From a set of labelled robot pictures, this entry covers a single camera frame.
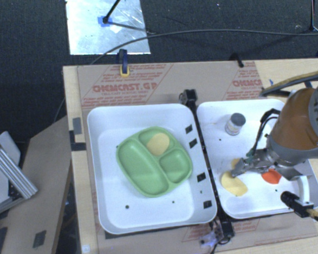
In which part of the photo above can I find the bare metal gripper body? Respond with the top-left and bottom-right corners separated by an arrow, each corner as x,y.
244,146 -> 302,185

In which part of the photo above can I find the yellow oval biscuit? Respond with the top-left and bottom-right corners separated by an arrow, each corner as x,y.
219,170 -> 249,198
145,131 -> 171,157

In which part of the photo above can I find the orange round slice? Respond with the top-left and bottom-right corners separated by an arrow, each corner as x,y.
260,167 -> 283,185

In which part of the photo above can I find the white plastic tray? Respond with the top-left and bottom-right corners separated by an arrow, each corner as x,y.
86,99 -> 219,236
196,94 -> 318,222

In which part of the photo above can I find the small jar with grey lid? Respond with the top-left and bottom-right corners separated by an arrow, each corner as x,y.
223,112 -> 248,137

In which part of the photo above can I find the thin black rod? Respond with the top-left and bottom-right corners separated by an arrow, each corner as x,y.
188,97 -> 228,226

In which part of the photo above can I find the green divided plate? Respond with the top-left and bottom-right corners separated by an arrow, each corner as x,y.
114,123 -> 195,201

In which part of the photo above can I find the brown cardboard board red print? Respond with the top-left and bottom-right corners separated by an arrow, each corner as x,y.
76,49 -> 318,254

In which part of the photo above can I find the black cylinder on white bracket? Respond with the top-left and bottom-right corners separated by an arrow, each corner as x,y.
278,174 -> 316,220

